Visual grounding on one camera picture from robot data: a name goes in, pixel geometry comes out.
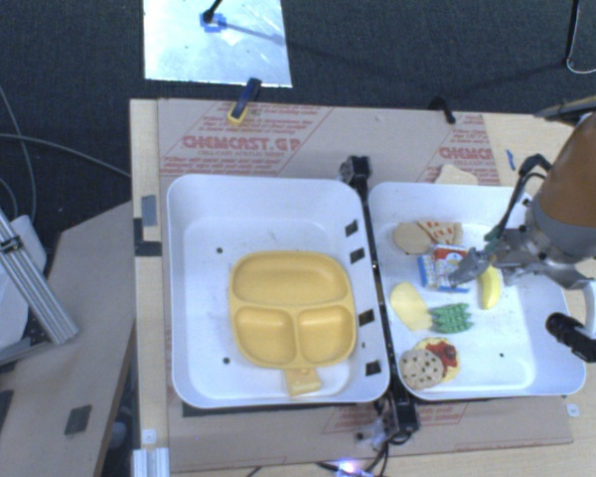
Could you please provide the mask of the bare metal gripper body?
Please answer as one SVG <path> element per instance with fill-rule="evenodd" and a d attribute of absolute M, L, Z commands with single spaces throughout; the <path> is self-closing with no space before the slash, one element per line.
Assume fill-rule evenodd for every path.
<path fill-rule="evenodd" d="M 590 278 L 576 264 L 596 257 L 596 229 L 571 225 L 545 232 L 537 225 L 507 230 L 496 249 L 494 266 L 522 265 L 529 275 L 549 278 L 564 289 L 581 289 Z"/>

